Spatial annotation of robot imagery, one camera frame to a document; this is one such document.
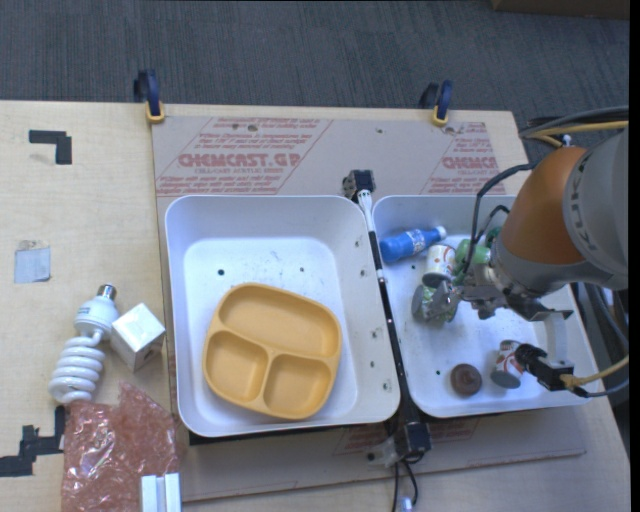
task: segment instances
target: table surface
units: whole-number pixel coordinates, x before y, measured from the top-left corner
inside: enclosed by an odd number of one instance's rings
[[[165,105],[168,115],[316,117],[424,120],[429,112],[398,109],[336,109]],[[501,169],[526,162],[509,112],[451,112],[452,119],[484,122]],[[55,164],[53,146],[30,144],[29,130],[67,131],[73,165]],[[22,426],[53,434],[56,406],[47,383],[64,341],[75,335],[77,307],[104,283],[118,283],[121,312],[144,302],[163,313],[151,128],[142,104],[0,102],[0,457],[15,455]],[[507,182],[509,193],[519,186]],[[51,277],[14,283],[14,254],[25,240],[51,250]],[[170,409],[166,355],[132,374],[106,352],[94,400],[117,403],[126,380]],[[508,465],[417,476],[414,510],[627,511],[631,510],[630,464],[606,398],[575,408],[575,429],[586,453]],[[34,475],[0,479],[3,510],[59,510],[62,455],[39,456]],[[406,479],[402,489],[411,494]],[[392,480],[289,492],[221,498],[184,504],[184,510],[388,510]]]

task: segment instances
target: orange plate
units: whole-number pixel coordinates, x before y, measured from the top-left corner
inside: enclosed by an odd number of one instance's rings
[[[298,420],[320,410],[335,382],[342,330],[327,307],[259,283],[229,290],[207,331],[209,387],[241,407]]]

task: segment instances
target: blue bottle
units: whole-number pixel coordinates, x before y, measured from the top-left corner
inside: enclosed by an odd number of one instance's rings
[[[447,231],[443,226],[433,229],[412,229],[396,236],[380,241],[380,255],[385,263],[393,263],[399,259],[413,256],[424,251],[431,244],[443,240]]]

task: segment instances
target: clamp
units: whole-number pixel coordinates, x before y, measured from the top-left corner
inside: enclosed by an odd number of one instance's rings
[[[451,80],[445,80],[442,84],[431,82],[420,97],[419,106],[425,109],[433,109],[432,121],[436,126],[444,126],[449,122],[447,110],[451,102],[453,84]]]
[[[150,123],[157,124],[164,121],[164,105],[159,99],[159,85],[156,72],[147,69],[138,72],[138,78],[133,81],[133,95],[136,101],[146,102],[146,115]]]

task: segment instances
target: soda can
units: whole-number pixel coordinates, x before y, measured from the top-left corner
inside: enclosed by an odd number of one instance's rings
[[[437,288],[442,281],[451,282],[456,267],[456,250],[450,245],[434,244],[427,249],[422,284]]]
[[[516,349],[520,342],[503,340],[500,342],[500,350],[496,359],[496,366],[491,372],[491,380],[498,386],[515,389],[520,387],[520,378],[524,370],[516,361]]]

